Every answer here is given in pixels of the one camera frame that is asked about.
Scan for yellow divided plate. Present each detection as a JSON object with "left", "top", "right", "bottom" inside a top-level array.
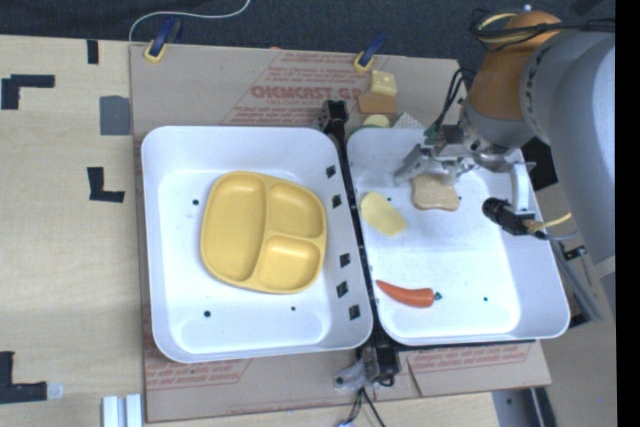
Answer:
[{"left": 199, "top": 170, "right": 329, "bottom": 295}]

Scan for brown cardboard board red print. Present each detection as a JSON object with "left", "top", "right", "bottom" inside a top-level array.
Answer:
[{"left": 128, "top": 43, "right": 553, "bottom": 424}]

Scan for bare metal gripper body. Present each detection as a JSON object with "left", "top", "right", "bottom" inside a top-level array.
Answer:
[{"left": 423, "top": 124, "right": 537, "bottom": 174}]

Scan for brown toast slice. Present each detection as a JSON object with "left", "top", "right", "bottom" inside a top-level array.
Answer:
[{"left": 410, "top": 172, "right": 461, "bottom": 212}]

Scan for yellow cheese block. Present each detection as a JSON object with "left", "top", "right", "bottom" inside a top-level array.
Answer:
[{"left": 368, "top": 69, "right": 399, "bottom": 98}]

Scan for orange carrot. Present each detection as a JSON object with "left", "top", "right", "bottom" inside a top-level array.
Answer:
[{"left": 375, "top": 279, "right": 444, "bottom": 310}]

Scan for white dotted packet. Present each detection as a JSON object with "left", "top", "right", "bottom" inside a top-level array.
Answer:
[{"left": 393, "top": 111, "right": 424, "bottom": 131}]

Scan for black cylinder on white bracket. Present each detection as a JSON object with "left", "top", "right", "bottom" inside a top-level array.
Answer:
[{"left": 481, "top": 162, "right": 547, "bottom": 239}]

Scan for yellow potato slice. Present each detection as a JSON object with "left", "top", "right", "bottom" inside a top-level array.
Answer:
[{"left": 359, "top": 190, "right": 408, "bottom": 238}]

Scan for black block with thin wires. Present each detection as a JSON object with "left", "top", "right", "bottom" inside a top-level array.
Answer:
[
  {"left": 371, "top": 343, "right": 403, "bottom": 376},
  {"left": 321, "top": 99, "right": 350, "bottom": 134}
]

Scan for white plastic tray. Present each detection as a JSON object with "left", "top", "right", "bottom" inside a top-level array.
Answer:
[
  {"left": 345, "top": 126, "right": 572, "bottom": 348},
  {"left": 140, "top": 124, "right": 374, "bottom": 364}
]

